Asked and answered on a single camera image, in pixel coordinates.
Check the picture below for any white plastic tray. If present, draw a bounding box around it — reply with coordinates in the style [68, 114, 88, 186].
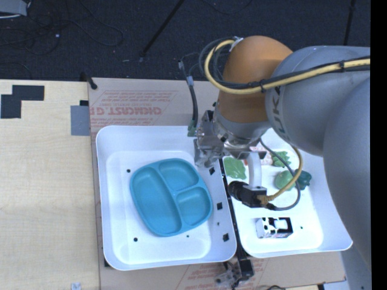
[96, 124, 237, 271]
[222, 127, 354, 259]

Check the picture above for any black and white carton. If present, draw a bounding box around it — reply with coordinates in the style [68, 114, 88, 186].
[255, 216, 295, 240]

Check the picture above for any light green lettuce leaf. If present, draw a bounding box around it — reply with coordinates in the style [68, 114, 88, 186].
[223, 156, 247, 181]

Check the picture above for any pink and white toy food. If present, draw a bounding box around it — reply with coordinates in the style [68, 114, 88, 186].
[250, 145, 275, 166]

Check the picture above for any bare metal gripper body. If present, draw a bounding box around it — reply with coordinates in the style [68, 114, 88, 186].
[193, 109, 262, 160]

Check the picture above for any dark green toy pepper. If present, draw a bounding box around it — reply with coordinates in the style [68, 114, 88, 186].
[297, 170, 313, 189]

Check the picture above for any black cylinder on white bracket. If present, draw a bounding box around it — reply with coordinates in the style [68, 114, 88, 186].
[228, 150, 268, 208]

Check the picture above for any brown cardboard board red print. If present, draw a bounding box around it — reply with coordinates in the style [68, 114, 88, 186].
[87, 77, 347, 290]

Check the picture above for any light green round toy vegetable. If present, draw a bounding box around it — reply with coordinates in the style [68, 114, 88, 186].
[274, 170, 296, 190]

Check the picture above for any black block with thin wires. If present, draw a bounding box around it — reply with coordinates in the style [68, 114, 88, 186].
[237, 257, 255, 282]

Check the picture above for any blue divided plate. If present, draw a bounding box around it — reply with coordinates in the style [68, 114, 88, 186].
[129, 158, 213, 237]

